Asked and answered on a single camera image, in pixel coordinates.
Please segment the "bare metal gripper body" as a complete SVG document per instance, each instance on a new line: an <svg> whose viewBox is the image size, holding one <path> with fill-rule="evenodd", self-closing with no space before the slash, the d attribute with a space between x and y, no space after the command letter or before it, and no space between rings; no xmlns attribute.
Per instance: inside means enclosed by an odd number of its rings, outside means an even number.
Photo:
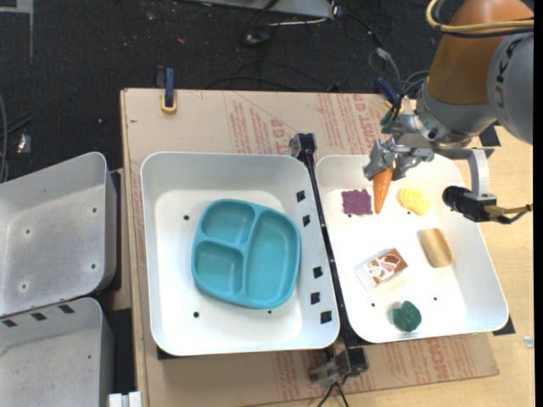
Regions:
<svg viewBox="0 0 543 407"><path fill-rule="evenodd" d="M432 115L398 114L383 119L383 134L389 135L386 147L395 153L428 157L439 154L457 158L472 136L455 131Z"/></svg>

